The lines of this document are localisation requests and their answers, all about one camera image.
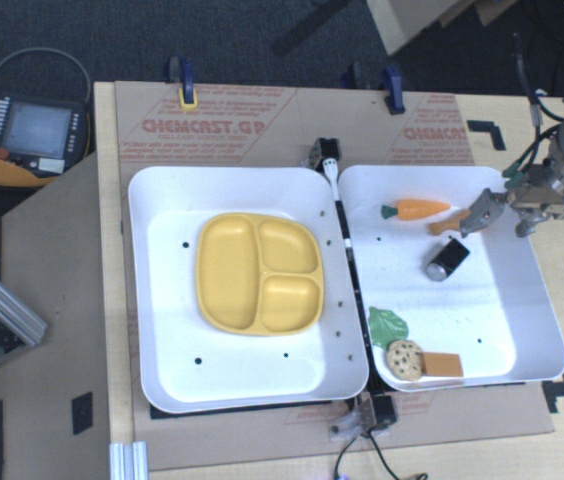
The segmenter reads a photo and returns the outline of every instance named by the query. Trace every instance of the small screen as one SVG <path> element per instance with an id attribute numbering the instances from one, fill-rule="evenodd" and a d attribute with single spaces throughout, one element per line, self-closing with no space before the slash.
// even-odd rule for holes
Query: small screen
<path id="1" fill-rule="evenodd" d="M 3 146 L 11 153 L 64 157 L 71 110 L 14 101 Z"/>

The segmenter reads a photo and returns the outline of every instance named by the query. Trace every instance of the cable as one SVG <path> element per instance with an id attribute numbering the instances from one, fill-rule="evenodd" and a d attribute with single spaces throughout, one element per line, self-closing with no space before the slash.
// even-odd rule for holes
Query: cable
<path id="1" fill-rule="evenodd" d="M 380 449 L 377 441 L 373 437 L 373 431 L 374 430 L 375 430 L 375 427 L 371 427 L 368 430 L 362 432 L 361 434 L 354 436 L 353 439 L 351 439 L 348 442 L 348 444 L 342 449 L 342 451 L 338 455 L 338 458 L 335 462 L 335 468 L 333 469 L 333 480 L 340 480 L 341 477 L 340 477 L 339 467 L 340 467 L 340 462 L 342 461 L 342 457 L 344 457 L 344 454 L 346 453 L 346 451 L 351 447 L 351 445 L 353 443 L 355 443 L 357 438 L 360 437 L 360 436 L 362 436 L 366 439 L 369 439 L 371 441 L 371 443 L 373 444 L 373 447 L 375 448 L 375 451 L 378 453 L 378 456 L 380 457 L 380 461 L 382 462 L 384 469 L 386 469 L 386 471 L 389 473 L 389 475 L 391 475 L 393 480 L 400 480 L 400 478 L 393 472 L 393 470 L 389 467 L 388 463 L 386 462 L 386 459 L 384 458 L 384 455 L 382 454 L 382 450 Z M 415 480 L 428 480 L 428 478 L 429 478 L 429 475 L 427 473 L 420 473 L 419 475 L 417 475 L 415 477 Z"/>
<path id="2" fill-rule="evenodd" d="M 518 76 L 518 81 L 520 82 L 522 90 L 529 100 L 529 103 L 532 106 L 538 105 L 540 100 L 538 98 L 538 95 L 533 90 L 533 84 L 531 82 L 531 71 L 529 70 L 529 65 L 522 48 L 522 38 L 517 32 L 513 34 L 513 43 L 515 46 L 515 72 Z"/>
<path id="3" fill-rule="evenodd" d="M 551 119 L 553 119 L 554 121 L 559 121 L 560 123 L 562 121 L 564 121 L 564 117 L 559 116 L 557 114 L 554 114 L 553 112 L 551 112 L 548 108 L 546 108 L 546 106 L 544 105 L 544 103 L 542 103 L 542 100 L 538 98 L 538 103 L 540 105 L 540 110 L 542 111 L 542 113 L 547 116 L 550 117 Z"/>
<path id="4" fill-rule="evenodd" d="M 534 154 L 531 155 L 531 158 L 529 158 L 529 160 L 526 162 L 526 165 L 524 166 L 524 168 L 522 168 L 522 172 L 527 172 L 529 170 L 529 168 L 531 167 L 531 164 L 535 160 L 535 156 L 537 155 L 537 150 L 540 147 L 540 143 L 544 139 L 546 139 L 546 138 L 550 137 L 551 135 L 553 135 L 554 133 L 556 133 L 559 128 L 560 128 L 560 125 L 556 124 L 556 125 L 552 126 L 551 128 L 547 128 L 546 130 L 544 130 L 544 132 L 537 134 L 533 143 L 528 148 L 526 148 L 524 153 L 522 153 L 522 155 L 520 155 L 520 158 L 518 158 L 517 161 L 514 162 L 513 165 L 515 165 L 515 164 L 521 165 L 522 162 L 524 162 L 525 158 L 529 155 L 529 153 L 534 152 Z"/>
<path id="5" fill-rule="evenodd" d="M 542 139 L 540 137 L 541 137 L 540 127 L 536 126 L 535 127 L 535 139 L 533 140 L 533 143 L 531 144 L 531 146 L 529 146 L 529 148 L 527 149 L 527 151 L 529 151 L 531 153 L 531 156 L 527 160 L 526 165 L 524 167 L 522 167 L 522 169 L 520 169 L 520 172 L 523 173 L 523 174 L 526 174 L 526 172 L 531 168 L 531 165 L 533 165 L 533 162 L 535 162 L 535 157 L 538 156 L 538 151 L 540 149 L 540 142 L 542 141 Z"/>
<path id="6" fill-rule="evenodd" d="M 69 59 L 71 62 L 73 62 L 80 69 L 80 71 L 82 71 L 82 74 L 84 75 L 84 78 L 86 80 L 87 89 L 86 89 L 86 97 L 84 98 L 84 104 L 87 105 L 89 103 L 89 100 L 91 99 L 91 77 L 89 76 L 89 73 L 78 59 L 73 57 L 73 55 L 63 52 L 62 50 L 57 50 L 55 48 L 46 48 L 46 47 L 24 48 L 23 50 L 18 50 L 12 53 L 11 55 L 7 55 L 4 59 L 2 59 L 0 61 L 0 69 L 2 69 L 2 67 L 7 62 L 14 59 L 15 57 L 19 57 L 21 55 L 25 55 L 29 53 L 53 53 L 56 55 L 60 55 L 66 59 Z"/>

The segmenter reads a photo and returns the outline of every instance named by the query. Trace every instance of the white tray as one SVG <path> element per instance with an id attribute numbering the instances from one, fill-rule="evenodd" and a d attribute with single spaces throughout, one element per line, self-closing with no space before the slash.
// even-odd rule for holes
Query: white tray
<path id="1" fill-rule="evenodd" d="M 460 355 L 464 377 L 402 381 L 373 347 L 381 378 L 401 391 L 547 380 L 564 371 L 564 341 L 528 238 L 515 235 L 509 208 L 490 227 L 461 238 L 433 236 L 427 224 L 468 208 L 484 188 L 503 192 L 499 172 L 483 167 L 353 166 L 339 180 L 365 310 L 390 309 L 426 352 Z M 440 200 L 445 213 L 418 221 L 383 219 L 399 199 Z M 445 281 L 425 265 L 452 235 L 470 251 Z"/>
<path id="2" fill-rule="evenodd" d="M 347 399 L 369 365 L 330 187 L 305 168 L 150 167 L 129 187 L 140 369 L 148 400 L 170 413 Z M 324 265 L 318 322 L 291 336 L 220 331 L 200 314 L 197 238 L 228 212 L 292 219 Z"/>

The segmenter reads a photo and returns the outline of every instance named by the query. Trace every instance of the toy carrot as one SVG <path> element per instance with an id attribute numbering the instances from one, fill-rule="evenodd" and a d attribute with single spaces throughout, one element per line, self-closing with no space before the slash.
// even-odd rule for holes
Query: toy carrot
<path id="1" fill-rule="evenodd" d="M 462 210 L 456 215 L 452 215 L 446 220 L 441 222 L 432 222 L 429 224 L 429 231 L 432 235 L 441 235 L 445 231 L 460 231 L 460 221 L 466 219 L 471 212 L 469 210 Z"/>
<path id="2" fill-rule="evenodd" d="M 447 203 L 425 199 L 401 199 L 395 207 L 382 206 L 382 217 L 388 219 L 397 215 L 400 220 L 417 220 L 430 217 L 451 208 Z"/>

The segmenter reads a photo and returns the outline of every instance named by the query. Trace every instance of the dark carpet floor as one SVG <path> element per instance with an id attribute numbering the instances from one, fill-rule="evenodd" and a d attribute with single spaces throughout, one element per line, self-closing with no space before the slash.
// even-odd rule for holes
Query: dark carpet floor
<path id="1" fill-rule="evenodd" d="M 92 81 L 161 81 L 177 55 L 191 58 L 200 83 L 338 87 L 356 62 L 379 86 L 394 63 L 408 90 L 521 95 L 514 32 L 535 87 L 564 96 L 564 0 L 522 0 L 488 27 L 470 9 L 446 28 L 423 30 L 393 58 L 365 0 L 0 0 L 0 61 L 23 48 L 57 48 Z M 5 64 L 1 90 L 80 99 L 85 82 L 66 59 L 35 54 Z"/>

